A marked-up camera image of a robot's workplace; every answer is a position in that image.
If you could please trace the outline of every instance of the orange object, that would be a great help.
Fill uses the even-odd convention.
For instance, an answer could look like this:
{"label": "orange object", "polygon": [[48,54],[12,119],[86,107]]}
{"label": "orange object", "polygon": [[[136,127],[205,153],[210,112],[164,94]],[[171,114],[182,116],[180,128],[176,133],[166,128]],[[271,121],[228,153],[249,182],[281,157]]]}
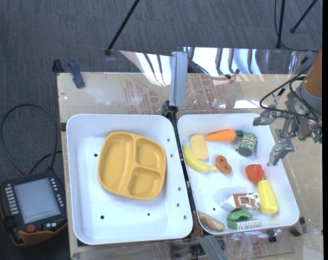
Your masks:
{"label": "orange object", "polygon": [[308,71],[308,74],[305,78],[304,85],[306,90],[314,96],[317,96],[319,98],[322,97],[322,62],[323,62],[323,49],[321,49],[314,60],[310,70]]}
{"label": "orange object", "polygon": [[252,182],[258,182],[263,177],[264,171],[259,164],[252,164],[246,167],[246,175]]}
{"label": "orange object", "polygon": [[242,131],[224,129],[205,136],[206,141],[233,141],[237,136],[242,136]]}
{"label": "orange object", "polygon": [[218,155],[215,164],[218,170],[221,171],[222,173],[230,174],[233,171],[233,169],[228,164],[228,161],[224,156]]}
{"label": "orange object", "polygon": [[133,199],[156,197],[164,185],[166,153],[142,135],[114,131],[102,145],[98,181],[106,190]]}

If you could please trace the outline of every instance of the yellow bottle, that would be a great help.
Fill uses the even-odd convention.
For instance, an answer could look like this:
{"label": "yellow bottle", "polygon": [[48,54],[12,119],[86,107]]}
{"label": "yellow bottle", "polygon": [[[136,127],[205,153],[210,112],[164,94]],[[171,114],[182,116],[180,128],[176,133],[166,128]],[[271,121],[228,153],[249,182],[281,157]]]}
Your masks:
{"label": "yellow bottle", "polygon": [[265,215],[272,215],[278,212],[276,197],[268,180],[260,180],[258,182],[258,193],[261,206],[258,210]]}

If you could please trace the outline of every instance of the blue clamp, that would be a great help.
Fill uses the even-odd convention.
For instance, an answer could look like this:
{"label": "blue clamp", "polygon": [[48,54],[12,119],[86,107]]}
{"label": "blue clamp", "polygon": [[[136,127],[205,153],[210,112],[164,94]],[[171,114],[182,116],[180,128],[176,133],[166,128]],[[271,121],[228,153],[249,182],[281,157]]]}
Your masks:
{"label": "blue clamp", "polygon": [[77,88],[84,87],[86,84],[82,79],[81,72],[79,71],[79,66],[75,60],[70,60],[68,62],[68,69],[73,74],[73,82]]}
{"label": "blue clamp", "polygon": [[60,59],[57,58],[57,59],[53,62],[52,71],[53,71],[53,73],[54,73],[55,76],[56,76],[58,73],[63,73],[63,72],[65,72],[64,69],[62,68],[62,65],[61,65]]}

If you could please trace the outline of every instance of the white tray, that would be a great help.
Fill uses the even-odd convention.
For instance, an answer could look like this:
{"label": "white tray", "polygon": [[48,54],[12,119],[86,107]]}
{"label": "white tray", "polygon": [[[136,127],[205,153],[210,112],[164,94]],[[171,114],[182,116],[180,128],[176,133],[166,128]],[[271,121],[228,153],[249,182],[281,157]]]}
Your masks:
{"label": "white tray", "polygon": [[[192,215],[175,132],[160,115],[78,114],[67,122],[72,224],[89,245],[186,237]],[[108,134],[128,131],[163,146],[167,166],[163,188],[138,200],[106,191],[99,183],[98,155]]]}
{"label": "white tray", "polygon": [[[245,114],[194,114],[184,115],[178,119],[177,129],[182,147],[189,146],[189,139],[193,134],[207,135],[223,129],[242,130],[244,133],[253,133],[258,142],[253,155],[244,157],[239,155],[237,148],[241,138],[234,141],[207,141],[209,158],[205,162],[215,166],[217,155],[223,155],[231,165],[231,174],[221,172],[201,173],[193,170],[186,164],[196,210],[204,212],[225,225],[224,231],[215,231],[204,224],[210,234],[221,235],[226,233],[269,229],[282,226],[291,226],[299,219],[299,209],[287,174],[281,160],[276,166],[267,166],[269,153],[275,142],[269,126],[253,126],[254,118],[259,115]],[[261,220],[261,227],[245,230],[229,229],[226,217],[229,211],[221,205],[234,193],[257,192],[256,183],[248,180],[245,168],[250,164],[260,164],[265,172],[264,177],[270,182],[276,197],[279,211],[273,215],[262,214],[258,210],[251,211],[253,218]]]}

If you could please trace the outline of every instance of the black cable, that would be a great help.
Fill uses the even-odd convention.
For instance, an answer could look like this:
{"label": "black cable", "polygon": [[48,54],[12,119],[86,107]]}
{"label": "black cable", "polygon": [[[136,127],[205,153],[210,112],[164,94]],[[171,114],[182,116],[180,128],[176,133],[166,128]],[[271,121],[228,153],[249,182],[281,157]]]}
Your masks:
{"label": "black cable", "polygon": [[[32,168],[31,170],[29,171],[28,174],[25,174],[17,165],[16,163],[12,160],[10,154],[8,153],[7,149],[6,149],[6,146],[5,146],[5,143],[3,141],[3,136],[2,136],[2,128],[3,128],[3,125],[4,125],[4,122],[6,120],[6,118],[8,117],[8,115],[13,112],[15,109],[19,108],[19,107],[23,107],[23,106],[34,106],[34,107],[37,107],[43,111],[45,111],[49,117],[51,118],[53,124],[54,124],[54,129],[55,129],[55,138],[54,138],[54,147],[53,147],[53,151],[47,155],[45,155],[44,157],[42,157]],[[9,110],[6,115],[4,116],[4,118],[2,119],[1,121],[1,126],[0,126],[0,140],[1,140],[1,144],[4,148],[4,151],[7,155],[7,157],[10,159],[10,161],[12,162],[12,164],[14,165],[14,167],[23,175],[23,176],[28,176],[31,174],[31,172],[40,164],[40,162],[42,162],[45,158],[49,157],[49,156],[52,156],[51,159],[50,159],[50,164],[48,166],[48,170],[53,170],[53,163],[54,163],[54,158],[55,158],[55,154],[56,153],[61,153],[62,151],[55,151],[56,150],[56,145],[57,145],[57,133],[58,133],[58,130],[57,130],[57,125],[55,123],[55,120],[54,120],[54,117],[46,110],[44,109],[43,107],[41,106],[38,106],[36,104],[32,104],[32,103],[25,103],[25,104],[19,104],[15,107],[13,107],[11,110]]]}
{"label": "black cable", "polygon": [[[297,80],[303,80],[305,78],[305,76],[303,77],[298,77]],[[289,89],[290,91],[293,93],[293,95],[303,104],[305,105],[305,107],[310,111],[310,113],[314,116],[314,118],[316,120],[319,120],[318,116],[316,115],[316,110],[314,110],[310,105],[307,104],[307,102],[305,100],[303,100],[297,93],[296,91],[293,89],[292,87],[292,83],[289,83]]]}
{"label": "black cable", "polygon": [[[278,29],[277,29],[277,21],[276,21],[276,19],[277,19],[277,17],[276,17],[276,6],[277,6],[277,0],[275,0],[275,3],[274,3],[274,26],[275,26],[275,30],[276,30],[276,34],[277,34],[277,36],[278,36]],[[312,52],[315,52],[315,53],[319,53],[319,51],[316,51],[316,50],[307,50],[307,49],[291,49],[291,48],[289,48],[289,47],[286,47],[284,44],[283,44],[283,42],[282,42],[282,40],[280,41],[280,43],[283,45],[283,47],[284,48],[286,48],[286,49],[288,49],[288,50],[292,50],[292,51],[312,51]]]}
{"label": "black cable", "polygon": [[279,90],[280,88],[284,87],[285,85],[287,84],[290,84],[292,82],[294,82],[295,80],[297,80],[298,77],[300,77],[304,72],[306,72],[307,70],[310,69],[311,66],[308,66],[304,71],[298,73],[295,77],[289,79],[288,81],[286,81],[285,83],[281,84],[279,87],[277,87],[276,89],[272,90],[270,93],[268,93],[267,95],[265,95],[259,102],[259,105],[261,108],[263,109],[267,109],[267,110],[270,110],[270,111],[276,111],[276,112],[282,112],[282,113],[286,113],[286,114],[292,114],[294,116],[301,116],[302,118],[305,118],[305,119],[309,119],[309,120],[313,120],[315,122],[319,122],[319,120],[317,118],[313,119],[307,115],[303,115],[303,114],[299,114],[299,113],[294,113],[294,112],[291,112],[291,111],[288,111],[288,110],[283,110],[283,109],[274,109],[274,108],[270,108],[270,107],[266,107],[264,106],[262,103],[263,101],[268,98],[270,95],[272,95],[274,92],[276,92],[277,90]]}
{"label": "black cable", "polygon": [[15,168],[16,168],[16,169],[17,169],[22,175],[26,176],[26,174],[25,174],[25,173],[24,173],[24,172],[23,172],[23,171],[22,171],[22,170],[16,165],[16,163],[12,160],[10,154],[8,153],[8,151],[7,151],[7,149],[6,149],[6,145],[5,145],[4,141],[3,141],[3,136],[2,136],[2,128],[3,128],[4,122],[5,122],[6,118],[7,118],[7,116],[8,116],[11,112],[13,112],[15,109],[17,109],[17,108],[19,108],[19,107],[23,107],[23,106],[34,106],[34,107],[37,107],[37,108],[39,108],[39,109],[45,111],[45,112],[49,115],[49,117],[51,118],[51,120],[52,120],[52,122],[53,122],[53,124],[54,124],[54,128],[55,128],[54,147],[53,147],[53,149],[52,149],[52,153],[50,154],[50,155],[52,155],[52,158],[51,158],[51,160],[50,160],[50,164],[49,164],[49,166],[48,166],[48,169],[49,169],[49,170],[52,170],[52,169],[53,169],[53,162],[54,162],[54,158],[55,158],[55,150],[56,150],[56,145],[57,145],[57,132],[58,132],[58,130],[57,130],[57,125],[56,125],[56,122],[55,122],[55,120],[54,120],[54,117],[53,117],[53,116],[52,116],[52,115],[51,115],[46,109],[44,109],[43,107],[38,106],[38,105],[36,105],[36,104],[32,104],[32,103],[19,104],[19,105],[13,107],[11,110],[9,110],[9,111],[6,113],[6,115],[4,116],[4,118],[3,118],[2,121],[1,121],[1,127],[0,127],[0,140],[1,140],[1,144],[2,144],[2,146],[3,146],[3,148],[4,148],[4,151],[5,151],[6,155],[7,155],[7,157],[10,159],[10,161],[11,161],[12,164],[14,165],[14,167],[15,167]]}
{"label": "black cable", "polygon": [[49,154],[47,154],[46,156],[44,156],[44,157],[42,157],[32,168],[31,168],[31,170],[29,171],[29,173],[28,173],[28,175],[31,173],[31,172],[33,172],[33,170],[39,165],[39,163],[40,162],[42,162],[45,158],[47,158],[47,157],[49,157],[49,156],[51,156],[51,153],[49,153]]}

